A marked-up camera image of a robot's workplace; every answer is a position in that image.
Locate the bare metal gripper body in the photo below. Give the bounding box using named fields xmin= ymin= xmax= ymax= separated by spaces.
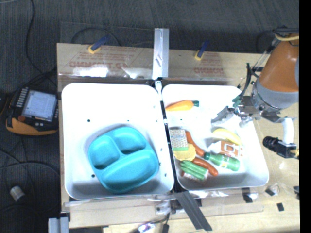
xmin=234 ymin=95 xmax=284 ymax=128

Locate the yellow banana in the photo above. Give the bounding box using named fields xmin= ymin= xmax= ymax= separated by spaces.
xmin=212 ymin=127 xmax=242 ymax=146

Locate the orange and white carton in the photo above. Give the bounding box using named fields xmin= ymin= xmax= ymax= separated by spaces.
xmin=206 ymin=138 xmax=244 ymax=159

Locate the orange sausage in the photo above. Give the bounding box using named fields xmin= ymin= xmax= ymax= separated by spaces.
xmin=191 ymin=156 xmax=219 ymax=177
xmin=185 ymin=130 xmax=206 ymax=157

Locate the green bottle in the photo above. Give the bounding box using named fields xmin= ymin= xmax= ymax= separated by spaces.
xmin=203 ymin=151 xmax=241 ymax=172

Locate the orange carrot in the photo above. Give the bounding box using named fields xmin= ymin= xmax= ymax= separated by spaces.
xmin=165 ymin=100 xmax=200 ymax=113

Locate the green and orange packet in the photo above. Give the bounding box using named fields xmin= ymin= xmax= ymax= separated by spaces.
xmin=169 ymin=127 xmax=190 ymax=151

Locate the yellow round biscuit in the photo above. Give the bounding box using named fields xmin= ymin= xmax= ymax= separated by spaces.
xmin=173 ymin=144 xmax=197 ymax=162

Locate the green asparagus bunch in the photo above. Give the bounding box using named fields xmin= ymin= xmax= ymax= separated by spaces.
xmin=180 ymin=160 xmax=208 ymax=181

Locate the white plastic tray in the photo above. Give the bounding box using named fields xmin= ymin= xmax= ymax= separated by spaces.
xmin=61 ymin=83 xmax=175 ymax=201
xmin=161 ymin=83 xmax=270 ymax=192

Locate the blue divided plate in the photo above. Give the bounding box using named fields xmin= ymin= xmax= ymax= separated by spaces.
xmin=87 ymin=126 xmax=160 ymax=195

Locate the brown cardboard board red print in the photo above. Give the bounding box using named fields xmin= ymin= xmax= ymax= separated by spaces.
xmin=56 ymin=42 xmax=300 ymax=229

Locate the grey metal can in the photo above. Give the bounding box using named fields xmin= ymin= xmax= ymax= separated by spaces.
xmin=9 ymin=185 xmax=26 ymax=202

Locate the black cylinder on white bracket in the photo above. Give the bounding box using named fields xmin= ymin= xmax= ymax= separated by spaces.
xmin=262 ymin=117 xmax=298 ymax=159

